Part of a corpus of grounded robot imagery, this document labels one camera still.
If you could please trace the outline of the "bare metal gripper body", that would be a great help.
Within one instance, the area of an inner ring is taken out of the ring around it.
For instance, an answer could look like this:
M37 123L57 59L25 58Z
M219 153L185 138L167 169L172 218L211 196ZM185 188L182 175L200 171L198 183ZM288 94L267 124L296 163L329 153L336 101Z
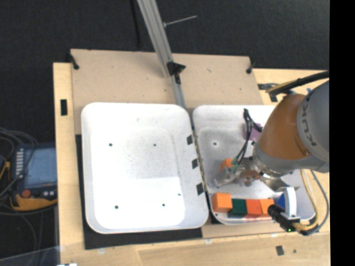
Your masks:
M254 182L262 182L262 170L256 160L243 159L236 171L236 178L243 181L245 186L251 186Z

